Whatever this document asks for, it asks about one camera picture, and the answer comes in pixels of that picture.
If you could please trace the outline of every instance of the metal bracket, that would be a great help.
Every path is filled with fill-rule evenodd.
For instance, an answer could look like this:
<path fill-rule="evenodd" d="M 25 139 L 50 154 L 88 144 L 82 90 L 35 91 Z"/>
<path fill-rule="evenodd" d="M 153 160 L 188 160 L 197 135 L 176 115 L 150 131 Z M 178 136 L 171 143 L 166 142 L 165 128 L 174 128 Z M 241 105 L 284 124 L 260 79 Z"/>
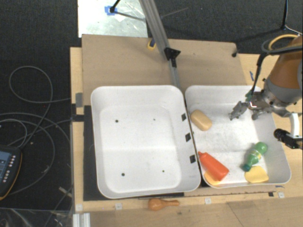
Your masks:
<path fill-rule="evenodd" d="M 177 68 L 176 58 L 181 53 L 181 51 L 166 47 L 164 49 L 164 53 L 165 53 L 167 60 L 168 61 L 171 60 L 172 67 Z"/>
<path fill-rule="evenodd" d="M 82 114 L 73 114 L 71 116 L 73 122 L 84 122 L 84 115 Z"/>
<path fill-rule="evenodd" d="M 76 93 L 76 107 L 83 107 L 83 93 Z"/>

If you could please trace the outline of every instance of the orange bottle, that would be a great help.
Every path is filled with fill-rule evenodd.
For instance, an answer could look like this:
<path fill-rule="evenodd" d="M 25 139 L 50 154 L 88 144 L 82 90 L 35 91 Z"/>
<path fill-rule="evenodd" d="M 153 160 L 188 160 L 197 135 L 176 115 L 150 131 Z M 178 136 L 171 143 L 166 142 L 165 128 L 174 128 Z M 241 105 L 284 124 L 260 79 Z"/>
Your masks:
<path fill-rule="evenodd" d="M 198 152 L 201 164 L 207 169 L 209 174 L 218 181 L 221 181 L 229 170 L 221 162 L 213 158 L 208 153 Z"/>

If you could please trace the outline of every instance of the metal pole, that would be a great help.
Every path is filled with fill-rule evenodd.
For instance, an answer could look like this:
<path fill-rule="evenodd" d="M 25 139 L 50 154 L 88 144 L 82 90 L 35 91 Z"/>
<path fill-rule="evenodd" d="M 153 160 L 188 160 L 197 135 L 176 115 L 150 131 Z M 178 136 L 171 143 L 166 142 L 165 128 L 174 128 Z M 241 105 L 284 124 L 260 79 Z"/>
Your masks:
<path fill-rule="evenodd" d="M 168 59 L 164 52 L 164 49 L 170 48 L 170 46 L 155 1 L 139 0 L 139 2 L 160 54 L 164 59 L 169 60 L 169 69 L 172 83 L 176 87 L 181 88 L 177 68 L 173 66 L 172 59 Z"/>

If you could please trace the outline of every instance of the white plastic tray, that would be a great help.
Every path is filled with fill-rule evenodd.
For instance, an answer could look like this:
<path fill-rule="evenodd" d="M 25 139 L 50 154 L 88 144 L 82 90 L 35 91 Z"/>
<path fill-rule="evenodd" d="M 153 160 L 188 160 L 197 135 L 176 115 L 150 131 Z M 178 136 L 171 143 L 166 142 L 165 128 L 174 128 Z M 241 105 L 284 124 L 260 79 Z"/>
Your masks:
<path fill-rule="evenodd" d="M 179 89 L 99 87 L 91 95 L 91 107 L 98 188 L 104 196 L 186 192 L 199 186 L 201 175 Z"/>
<path fill-rule="evenodd" d="M 215 188 L 252 185 L 240 168 L 249 149 L 259 141 L 268 145 L 267 152 L 257 164 L 266 170 L 269 181 L 255 184 L 286 183 L 291 177 L 282 144 L 275 139 L 276 129 L 271 113 L 251 119 L 247 110 L 239 119 L 230 121 L 228 113 L 238 101 L 245 101 L 245 94 L 251 86 L 191 86 L 185 92 L 188 113 L 199 109 L 213 122 L 208 131 L 199 130 L 191 123 L 197 151 L 207 152 L 224 164 L 228 175 Z"/>

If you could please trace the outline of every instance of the small yellow object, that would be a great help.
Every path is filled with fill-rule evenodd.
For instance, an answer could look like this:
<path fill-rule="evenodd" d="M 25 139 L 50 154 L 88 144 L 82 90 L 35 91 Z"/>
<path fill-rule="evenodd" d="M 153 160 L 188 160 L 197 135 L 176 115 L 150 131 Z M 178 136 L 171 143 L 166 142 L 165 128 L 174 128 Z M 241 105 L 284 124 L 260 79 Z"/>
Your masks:
<path fill-rule="evenodd" d="M 250 183 L 262 183 L 268 181 L 266 171 L 260 166 L 253 166 L 249 172 L 244 174 L 246 181 Z"/>
<path fill-rule="evenodd" d="M 218 185 L 220 183 L 220 181 L 213 179 L 212 175 L 210 175 L 208 171 L 204 173 L 204 178 L 209 184 L 213 186 Z"/>
<path fill-rule="evenodd" d="M 154 39 L 149 40 L 149 42 L 147 44 L 147 48 L 150 51 L 153 51 L 156 48 L 156 42 L 154 41 Z"/>
<path fill-rule="evenodd" d="M 213 125 L 212 121 L 200 110 L 193 111 L 190 115 L 190 120 L 202 131 L 209 130 Z"/>

